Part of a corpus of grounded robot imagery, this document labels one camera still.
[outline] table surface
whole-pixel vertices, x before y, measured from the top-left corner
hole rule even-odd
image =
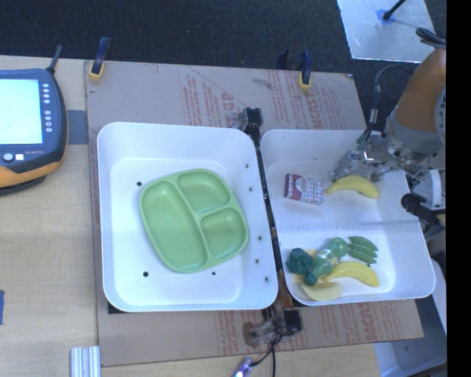
[[[46,68],[51,58],[0,56],[0,69]],[[84,60],[59,59],[70,110],[86,110]],[[70,348],[98,345],[88,145],[69,145],[40,185],[0,197],[0,376],[68,376]],[[102,376],[230,375],[241,356],[102,368]],[[371,344],[276,354],[276,375],[379,375]],[[268,357],[251,373],[272,375]]]

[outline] small box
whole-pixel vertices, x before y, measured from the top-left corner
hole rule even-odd
[[[288,173],[284,182],[284,196],[296,201],[320,205],[323,202],[323,182]]]

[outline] black floor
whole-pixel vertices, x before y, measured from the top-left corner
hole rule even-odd
[[[446,38],[447,0],[425,3]],[[103,36],[109,60],[153,63],[276,68],[307,49],[313,71],[353,74],[365,116],[388,64],[351,58],[337,0],[0,0],[0,54],[52,57],[61,44],[61,57],[91,59]],[[377,128],[415,67],[388,71]]]

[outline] green plate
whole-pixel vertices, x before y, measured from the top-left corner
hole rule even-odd
[[[193,273],[244,250],[249,231],[244,213],[225,180],[194,169],[156,179],[140,194],[148,238],[164,264]]]

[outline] cardboard sheet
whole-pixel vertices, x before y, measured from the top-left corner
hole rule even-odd
[[[253,311],[121,313],[102,288],[97,134],[115,121],[231,127],[246,107],[261,109],[262,134],[272,129],[362,130],[365,122],[350,75],[312,73],[298,87],[298,71],[107,62],[101,79],[85,66],[97,323],[103,366],[262,353],[243,337]],[[299,307],[303,330],[276,350],[421,338],[414,300]]]

